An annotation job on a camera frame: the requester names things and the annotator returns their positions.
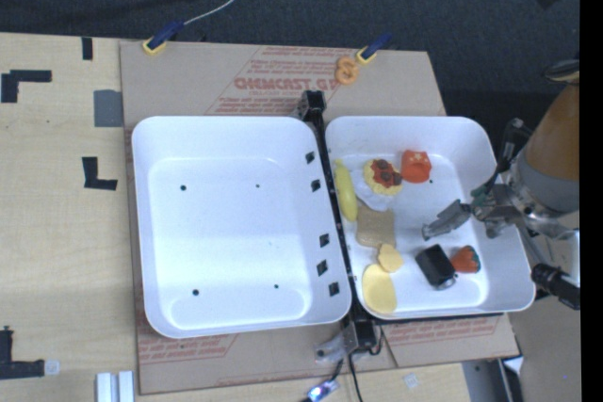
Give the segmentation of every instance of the white plastic tray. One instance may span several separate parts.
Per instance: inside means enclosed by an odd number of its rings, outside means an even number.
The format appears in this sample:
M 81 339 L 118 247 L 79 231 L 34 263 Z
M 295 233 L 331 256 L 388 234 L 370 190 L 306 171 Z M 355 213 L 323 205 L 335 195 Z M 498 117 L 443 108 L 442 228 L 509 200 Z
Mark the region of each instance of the white plastic tray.
M 132 138 L 144 306 L 171 338 L 329 323 L 351 293 L 312 130 L 155 117 Z
M 423 240 L 421 228 L 454 200 L 470 202 L 470 191 L 494 172 L 496 160 L 485 131 L 474 121 L 455 117 L 344 117 L 330 122 L 326 133 L 331 160 L 341 159 L 354 180 L 372 158 L 400 164 L 404 150 L 424 151 L 432 161 L 431 181 L 403 183 L 392 200 L 397 249 L 404 266 L 392 275 L 397 309 L 377 314 L 364 302 L 362 274 L 377 263 L 377 250 L 355 239 L 356 223 L 344 219 L 351 268 L 361 303 L 381 319 L 489 314 L 523 310 L 531 305 L 534 285 L 518 230 L 506 228 L 496 239 L 487 238 L 484 226 L 471 218 L 457 230 Z M 481 271 L 459 274 L 445 290 L 435 290 L 420 271 L 415 256 L 440 244 L 446 254 L 471 245 L 481 257 Z

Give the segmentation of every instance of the metal bracket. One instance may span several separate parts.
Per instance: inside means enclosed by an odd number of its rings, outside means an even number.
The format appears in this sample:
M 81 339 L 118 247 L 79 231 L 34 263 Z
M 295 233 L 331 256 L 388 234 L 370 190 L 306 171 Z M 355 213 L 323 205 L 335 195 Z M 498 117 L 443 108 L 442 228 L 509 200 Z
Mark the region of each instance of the metal bracket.
M 350 323 L 334 338 L 314 347 L 315 360 L 336 363 L 350 355 L 358 346 L 356 328 Z
M 444 211 L 438 213 L 437 220 L 429 225 L 423 225 L 421 230 L 423 239 L 429 240 L 440 234 L 450 233 L 464 224 L 471 217 L 471 207 L 461 203 L 461 200 L 453 201 Z
M 119 374 L 103 372 L 94 380 L 95 402 L 134 402 L 134 376 L 131 371 Z
M 324 92 L 321 90 L 306 90 L 301 95 L 298 105 L 290 116 L 301 121 L 309 121 L 310 114 L 322 114 L 327 109 Z

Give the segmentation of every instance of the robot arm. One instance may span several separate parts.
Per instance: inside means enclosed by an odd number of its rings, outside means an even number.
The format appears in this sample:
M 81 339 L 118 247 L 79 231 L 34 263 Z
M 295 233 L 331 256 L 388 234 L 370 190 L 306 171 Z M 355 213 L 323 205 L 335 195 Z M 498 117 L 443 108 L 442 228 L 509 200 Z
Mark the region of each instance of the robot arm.
M 560 223 L 561 217 L 579 210 L 579 61 L 558 63 L 545 71 L 545 77 L 566 86 L 534 132 L 521 120 L 511 121 L 493 176 L 471 192 L 470 204 L 457 200 L 434 223 L 423 227 L 423 237 L 447 233 L 471 216 L 484 224 L 490 238 L 514 224 L 538 262 L 532 280 L 541 290 L 579 309 L 579 230 Z M 528 142 L 516 153 L 518 136 L 527 137 Z M 573 247 L 571 273 L 547 263 L 533 242 L 536 234 Z

